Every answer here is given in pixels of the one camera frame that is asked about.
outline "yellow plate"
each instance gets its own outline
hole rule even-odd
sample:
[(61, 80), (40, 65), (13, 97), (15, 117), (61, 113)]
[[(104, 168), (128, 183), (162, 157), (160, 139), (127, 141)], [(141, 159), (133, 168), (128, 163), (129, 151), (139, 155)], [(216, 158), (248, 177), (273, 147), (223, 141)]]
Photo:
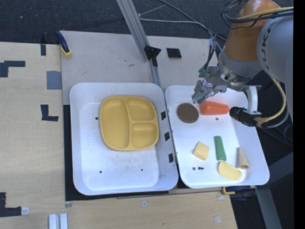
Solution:
[(105, 99), (100, 108), (105, 144), (121, 151), (147, 149), (159, 139), (158, 116), (146, 98), (119, 95)]

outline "light wood surface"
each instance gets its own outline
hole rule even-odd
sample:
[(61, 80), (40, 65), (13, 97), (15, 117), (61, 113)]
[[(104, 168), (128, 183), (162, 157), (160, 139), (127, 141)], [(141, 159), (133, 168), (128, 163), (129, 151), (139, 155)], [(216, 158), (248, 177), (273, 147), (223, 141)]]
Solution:
[[(68, 214), (69, 229), (237, 228), (230, 198), (219, 191), (72, 201), (66, 208), (62, 91), (46, 83), (47, 71), (61, 71), (60, 48), (46, 48), (41, 56), (39, 44), (0, 43), (0, 62), (26, 62), (0, 78), (0, 192), (7, 208), (30, 208), (29, 215), (0, 218), (1, 229), (47, 228), (48, 215), (60, 213)], [(41, 104), (57, 122), (41, 120)]]

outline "red-orange object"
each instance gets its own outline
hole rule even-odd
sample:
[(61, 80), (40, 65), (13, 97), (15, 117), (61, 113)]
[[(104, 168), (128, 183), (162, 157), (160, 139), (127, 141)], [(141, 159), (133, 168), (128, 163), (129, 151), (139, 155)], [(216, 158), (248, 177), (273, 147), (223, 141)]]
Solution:
[(200, 104), (200, 113), (202, 115), (225, 115), (230, 111), (228, 105), (205, 101)]

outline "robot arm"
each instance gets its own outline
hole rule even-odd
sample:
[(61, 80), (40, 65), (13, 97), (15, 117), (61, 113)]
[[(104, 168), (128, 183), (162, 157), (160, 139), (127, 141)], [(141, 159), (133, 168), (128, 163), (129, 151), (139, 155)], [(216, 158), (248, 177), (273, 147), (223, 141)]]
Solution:
[[(250, 20), (253, 15), (259, 17)], [(285, 83), (287, 105), (293, 119), (293, 9), (282, 10), (271, 0), (249, 0), (234, 21), (242, 23), (232, 25), (218, 65), (200, 70), (203, 79), (197, 82), (193, 102), (203, 103), (227, 88), (253, 94), (253, 87), (247, 83), (264, 70)], [(257, 112), (250, 113), (248, 108), (247, 114), (253, 116), (244, 124), (255, 126)]]

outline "white tray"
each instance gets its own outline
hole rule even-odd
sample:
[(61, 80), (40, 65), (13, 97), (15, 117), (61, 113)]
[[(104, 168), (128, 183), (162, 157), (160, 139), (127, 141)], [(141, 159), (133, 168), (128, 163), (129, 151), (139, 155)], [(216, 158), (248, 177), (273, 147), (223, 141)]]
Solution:
[[(114, 95), (149, 99), (158, 115), (160, 137), (155, 146), (137, 151), (116, 151), (104, 143), (100, 106)], [(85, 195), (166, 191), (176, 186), (175, 162), (163, 90), (152, 83), (78, 83), (70, 91), (73, 182)]]
[[(191, 95), (194, 86), (173, 85), (166, 89), (165, 99), (168, 108), (174, 146), (182, 181), (191, 188), (262, 185), (269, 180), (269, 169), (255, 127), (248, 127), (224, 115), (201, 115), (191, 124), (182, 122), (176, 114), (182, 103), (193, 104)], [(244, 93), (228, 89), (208, 98), (208, 101), (247, 108)], [(240, 169), (242, 176), (237, 181), (223, 178), (218, 173), (214, 136), (221, 136), (227, 162), (237, 167), (237, 148), (242, 147), (250, 164), (248, 169)], [(210, 147), (208, 158), (203, 161), (193, 155), (198, 143)]]

